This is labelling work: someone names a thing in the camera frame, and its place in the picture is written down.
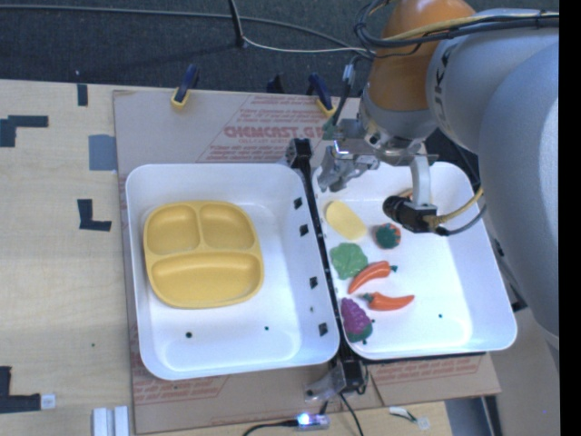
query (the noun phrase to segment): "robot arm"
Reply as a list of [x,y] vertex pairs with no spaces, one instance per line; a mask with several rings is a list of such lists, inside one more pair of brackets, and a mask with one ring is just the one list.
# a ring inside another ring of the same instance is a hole
[[[376,0],[364,16],[388,3]],[[487,229],[558,367],[558,14],[399,0],[380,39],[362,23],[365,46],[378,51],[358,118],[325,128],[333,146],[321,190],[380,162],[410,166],[412,197],[387,196],[383,210],[412,232],[437,233],[425,139],[439,128],[477,155]]]

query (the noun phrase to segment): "toy carrot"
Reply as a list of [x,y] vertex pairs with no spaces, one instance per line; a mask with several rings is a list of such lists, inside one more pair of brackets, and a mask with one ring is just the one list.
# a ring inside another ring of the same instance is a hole
[[409,305],[415,298],[415,295],[404,295],[402,297],[388,297],[379,292],[373,294],[363,294],[363,299],[369,302],[371,310],[397,310]]
[[351,282],[347,292],[349,294],[354,293],[367,281],[371,281],[377,278],[385,278],[389,276],[391,272],[396,272],[398,267],[395,265],[390,265],[389,262],[382,260],[381,262],[374,262],[367,265],[363,270],[361,270],[353,281]]

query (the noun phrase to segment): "cardboard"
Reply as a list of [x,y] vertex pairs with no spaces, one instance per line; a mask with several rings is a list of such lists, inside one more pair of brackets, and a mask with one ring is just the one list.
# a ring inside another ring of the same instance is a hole
[[[183,381],[160,380],[143,366],[124,200],[131,170],[157,163],[272,163],[283,159],[290,139],[304,137],[311,140],[316,165],[327,145],[322,126],[328,118],[314,97],[195,91],[181,110],[172,106],[171,97],[171,90],[117,91],[113,96],[135,431],[286,419],[317,411],[323,402],[306,400],[304,388],[325,375],[326,363]],[[359,100],[349,99],[343,114],[355,116],[358,105]],[[357,410],[500,392],[487,354],[372,364],[368,370],[366,391],[349,396]],[[330,400],[328,412],[344,410],[337,397]]]

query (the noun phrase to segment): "wooden table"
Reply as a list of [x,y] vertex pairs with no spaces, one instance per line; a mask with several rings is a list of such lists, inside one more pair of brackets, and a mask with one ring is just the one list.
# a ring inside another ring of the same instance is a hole
[[[17,127],[15,146],[0,147],[0,366],[12,367],[11,395],[56,397],[52,410],[0,414],[2,435],[90,434],[92,409],[102,407],[128,406],[132,419],[118,180],[91,170],[88,156],[89,136],[114,135],[118,88],[92,85],[79,107],[75,84],[0,82],[0,119],[50,118],[46,128]],[[111,231],[80,230],[78,199],[92,199],[93,218],[112,221]],[[385,408],[358,417],[366,436],[451,434],[444,402],[408,409],[428,418],[429,431]],[[250,426],[171,434],[241,435]],[[356,431],[348,413],[331,415],[330,434]]]

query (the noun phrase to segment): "white tray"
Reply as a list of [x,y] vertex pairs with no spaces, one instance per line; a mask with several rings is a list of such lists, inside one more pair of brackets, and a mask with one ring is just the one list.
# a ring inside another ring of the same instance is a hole
[[[398,247],[380,249],[371,230],[378,224],[393,223],[382,211],[382,204],[387,197],[411,188],[409,168],[382,164],[378,170],[351,179],[347,188],[337,193],[320,192],[316,180],[319,172],[315,173],[313,187],[327,252],[340,243],[351,242],[324,219],[327,204],[341,200],[369,228],[369,233],[355,242],[369,261],[388,260],[398,266],[387,279],[368,282],[364,289],[347,294],[350,278],[342,281],[331,264],[338,302],[350,297],[374,321],[373,333],[365,343],[351,344],[354,352],[377,361],[502,350],[512,344],[517,325],[481,221],[450,237],[402,229]],[[438,214],[457,210],[473,195],[468,178],[456,166],[434,163],[430,173],[432,202]],[[477,213],[474,205],[445,226],[460,227]],[[416,298],[399,311],[374,312],[358,294],[375,291],[390,296],[414,294]]]
[[[149,164],[126,182],[127,211],[143,363],[180,380],[327,362],[340,334],[300,177],[264,163]],[[153,293],[143,258],[147,215],[165,203],[227,201],[251,217],[264,282],[246,302],[176,309]]]

